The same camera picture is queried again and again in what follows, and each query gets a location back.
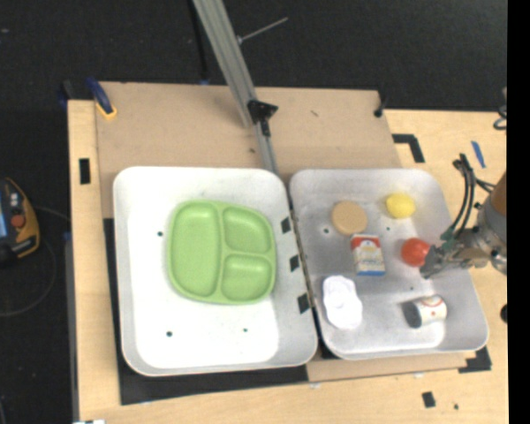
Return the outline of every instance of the red ball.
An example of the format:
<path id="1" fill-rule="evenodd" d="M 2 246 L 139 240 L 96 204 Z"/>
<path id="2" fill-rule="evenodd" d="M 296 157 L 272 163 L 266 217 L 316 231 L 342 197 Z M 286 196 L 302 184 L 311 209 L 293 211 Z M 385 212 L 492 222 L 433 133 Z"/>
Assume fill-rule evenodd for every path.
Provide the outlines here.
<path id="1" fill-rule="evenodd" d="M 430 251 L 430 244 L 420 238 L 409 238 L 400 250 L 403 261 L 413 267 L 422 267 L 426 255 Z"/>

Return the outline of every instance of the metal bar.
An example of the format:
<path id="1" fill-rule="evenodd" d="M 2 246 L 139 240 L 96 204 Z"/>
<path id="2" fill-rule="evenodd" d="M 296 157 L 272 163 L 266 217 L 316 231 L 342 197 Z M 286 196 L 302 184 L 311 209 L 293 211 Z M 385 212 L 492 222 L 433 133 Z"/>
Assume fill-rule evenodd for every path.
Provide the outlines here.
<path id="1" fill-rule="evenodd" d="M 257 100 L 257 96 L 223 0 L 193 0 L 193 3 L 226 82 L 238 104 L 244 126 L 254 127 L 263 167 L 278 174 L 270 137 L 263 134 L 261 125 L 255 123 L 247 107 L 251 101 Z"/>

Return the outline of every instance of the multimeter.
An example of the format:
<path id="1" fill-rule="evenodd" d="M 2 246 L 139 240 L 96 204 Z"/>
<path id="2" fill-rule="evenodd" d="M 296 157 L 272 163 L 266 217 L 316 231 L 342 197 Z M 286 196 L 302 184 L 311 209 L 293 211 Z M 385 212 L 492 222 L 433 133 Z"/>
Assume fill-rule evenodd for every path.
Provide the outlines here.
<path id="1" fill-rule="evenodd" d="M 0 179 L 0 268 L 32 253 L 39 244 L 39 225 L 26 195 L 11 179 Z"/>

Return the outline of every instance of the tan round object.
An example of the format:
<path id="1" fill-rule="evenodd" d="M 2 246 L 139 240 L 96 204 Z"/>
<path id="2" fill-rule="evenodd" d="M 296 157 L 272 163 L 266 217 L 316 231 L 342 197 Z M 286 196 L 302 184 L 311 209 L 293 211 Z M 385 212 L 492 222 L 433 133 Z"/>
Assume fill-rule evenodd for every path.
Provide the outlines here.
<path id="1" fill-rule="evenodd" d="M 340 201 L 332 209 L 332 224 L 345 236 L 351 236 L 367 228 L 367 214 L 353 201 Z"/>

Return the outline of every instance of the yellow lemon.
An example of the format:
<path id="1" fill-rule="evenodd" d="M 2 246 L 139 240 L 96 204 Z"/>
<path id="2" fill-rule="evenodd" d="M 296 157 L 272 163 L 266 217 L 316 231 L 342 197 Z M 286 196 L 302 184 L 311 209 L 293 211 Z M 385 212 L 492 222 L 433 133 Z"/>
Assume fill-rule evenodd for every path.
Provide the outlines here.
<path id="1" fill-rule="evenodd" d="M 407 218 L 416 211 L 413 198 L 406 193 L 393 193 L 387 198 L 387 210 L 395 218 Z"/>

